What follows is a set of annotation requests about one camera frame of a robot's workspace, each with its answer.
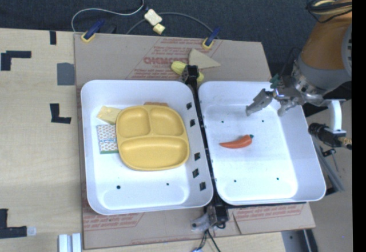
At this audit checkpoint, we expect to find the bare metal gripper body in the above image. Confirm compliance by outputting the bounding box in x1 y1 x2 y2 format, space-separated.
272 74 325 107

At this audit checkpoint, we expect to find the orange carrot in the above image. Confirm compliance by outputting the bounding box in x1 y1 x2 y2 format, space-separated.
218 134 254 149

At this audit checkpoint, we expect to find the thin black rod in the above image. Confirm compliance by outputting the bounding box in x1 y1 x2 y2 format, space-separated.
190 81 222 232

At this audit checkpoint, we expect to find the white plastic tray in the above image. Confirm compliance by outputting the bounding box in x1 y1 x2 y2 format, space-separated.
197 81 327 206
80 79 215 215

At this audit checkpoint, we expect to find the beige triangular slice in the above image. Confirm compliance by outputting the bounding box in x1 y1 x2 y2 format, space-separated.
188 48 222 70

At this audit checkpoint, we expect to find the yellow corn cob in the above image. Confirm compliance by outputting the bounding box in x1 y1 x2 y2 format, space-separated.
170 61 205 83

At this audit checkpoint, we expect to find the yellow divided plate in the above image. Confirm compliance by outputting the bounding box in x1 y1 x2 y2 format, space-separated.
115 105 191 172

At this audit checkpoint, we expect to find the pale bread slice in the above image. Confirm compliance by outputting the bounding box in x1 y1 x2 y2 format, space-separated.
144 9 164 26

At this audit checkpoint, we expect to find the brown cardboard board red print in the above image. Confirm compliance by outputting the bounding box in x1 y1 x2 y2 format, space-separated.
73 33 316 250

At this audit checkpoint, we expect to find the yellow cheese wedge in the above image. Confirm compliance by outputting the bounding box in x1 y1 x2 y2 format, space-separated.
96 105 122 125

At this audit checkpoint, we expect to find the orange patterned white packet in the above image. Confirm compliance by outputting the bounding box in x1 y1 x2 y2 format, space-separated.
96 124 120 155

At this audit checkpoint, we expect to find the black cylinder on white bracket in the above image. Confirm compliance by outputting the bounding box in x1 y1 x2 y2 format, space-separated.
308 99 348 149

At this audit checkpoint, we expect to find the black block with thin wires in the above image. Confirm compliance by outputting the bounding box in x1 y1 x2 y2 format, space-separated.
182 64 200 85
210 204 230 225

